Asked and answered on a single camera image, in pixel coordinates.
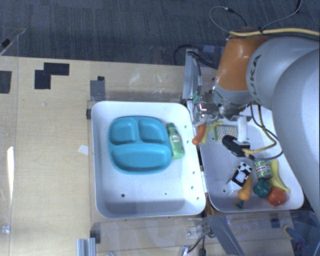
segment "sink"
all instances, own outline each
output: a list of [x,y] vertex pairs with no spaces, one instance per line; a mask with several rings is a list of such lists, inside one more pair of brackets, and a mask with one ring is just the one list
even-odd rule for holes
[[[184,156],[168,161],[167,141],[158,124],[132,117],[154,118],[164,127],[173,123],[181,137]],[[131,119],[119,122],[116,127],[115,131],[123,129],[123,136],[115,132],[108,138],[114,122],[122,118]],[[91,119],[95,204],[103,217],[192,216],[203,211],[206,197],[197,148],[191,143],[194,132],[186,107],[167,102],[100,101],[92,108]],[[143,154],[151,145],[155,146],[152,154],[164,156],[160,164],[149,165],[149,169],[127,165],[124,155]],[[114,152],[120,146],[127,148]]]

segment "green vegetable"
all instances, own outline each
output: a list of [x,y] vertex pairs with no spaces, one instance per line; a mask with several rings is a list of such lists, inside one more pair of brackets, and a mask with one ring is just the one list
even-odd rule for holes
[[271,189],[271,185],[269,181],[262,178],[253,187],[253,193],[255,193],[261,198],[266,198],[267,195],[269,195],[270,193],[270,189]]

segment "white sink basin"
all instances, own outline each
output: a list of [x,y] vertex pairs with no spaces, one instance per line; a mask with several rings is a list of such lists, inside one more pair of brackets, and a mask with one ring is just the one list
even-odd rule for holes
[[[115,169],[108,151],[108,130],[120,117],[145,116],[174,123],[184,156],[157,173],[134,174]],[[206,205],[199,159],[191,143],[189,111],[178,103],[101,101],[91,112],[95,202],[109,219],[196,215]]]

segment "wooden surface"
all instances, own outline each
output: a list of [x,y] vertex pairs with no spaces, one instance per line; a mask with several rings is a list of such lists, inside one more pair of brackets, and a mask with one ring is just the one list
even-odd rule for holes
[[[69,63],[70,74],[52,76],[51,90],[35,90],[35,70],[43,70],[44,62]],[[15,74],[19,71],[19,86],[10,255],[73,256],[77,253],[77,239],[89,238],[94,224],[89,157],[78,151],[81,145],[89,145],[86,109],[90,80],[104,76],[110,100],[149,97],[152,101],[174,101],[182,92],[184,68],[38,58],[19,58],[18,67],[12,67]],[[212,78],[210,71],[204,74]],[[93,218],[104,221],[99,216]],[[118,243],[123,232],[119,227],[130,228],[123,222],[105,223]],[[139,237],[145,236],[148,227],[139,226],[139,221],[135,225],[139,230],[136,239],[143,239]],[[178,222],[176,226],[171,227],[171,235],[178,229],[185,230]],[[164,229],[155,230],[167,236]],[[157,247],[156,241],[150,245],[144,241],[146,249],[116,251],[116,255],[175,256],[186,240],[185,234],[179,236],[182,238],[175,241],[177,246],[153,248]],[[279,236],[272,242],[257,242],[259,238],[247,241],[247,237],[240,244],[245,252],[255,253],[251,255],[265,251],[271,252],[268,255],[292,255],[290,241]],[[216,238],[207,243],[208,256],[225,255]],[[107,252],[108,248],[98,255]]]

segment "white tape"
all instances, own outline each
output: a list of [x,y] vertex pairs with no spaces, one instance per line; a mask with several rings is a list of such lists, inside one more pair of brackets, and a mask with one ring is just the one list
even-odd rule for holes
[[85,145],[81,145],[78,149],[78,152],[85,154],[86,156],[89,155],[89,147]]

